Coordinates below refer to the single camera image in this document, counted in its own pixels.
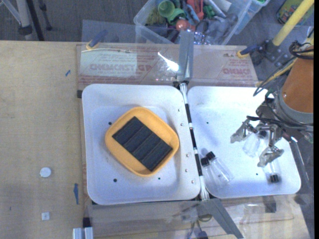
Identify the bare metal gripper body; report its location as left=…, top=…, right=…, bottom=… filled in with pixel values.
left=249, top=103, right=308, bottom=147

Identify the clear bottle with black cap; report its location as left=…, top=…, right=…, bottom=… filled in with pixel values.
left=200, top=157, right=226, bottom=189
left=264, top=158, right=280, bottom=184
left=206, top=151, right=235, bottom=183
left=242, top=130, right=268, bottom=158

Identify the white plastic tray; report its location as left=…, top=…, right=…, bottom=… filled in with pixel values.
left=186, top=85, right=302, bottom=199
left=81, top=83, right=201, bottom=206

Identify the thin black and white rod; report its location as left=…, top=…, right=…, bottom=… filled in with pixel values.
left=179, top=82, right=210, bottom=201

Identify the yellow plate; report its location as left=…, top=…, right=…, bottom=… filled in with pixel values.
left=104, top=106, right=180, bottom=178

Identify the black ribbed rectangular block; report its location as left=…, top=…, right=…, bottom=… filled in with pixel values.
left=111, top=116, right=173, bottom=172

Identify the brown cardboard board red print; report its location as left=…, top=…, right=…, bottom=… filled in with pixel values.
left=76, top=42, right=260, bottom=209

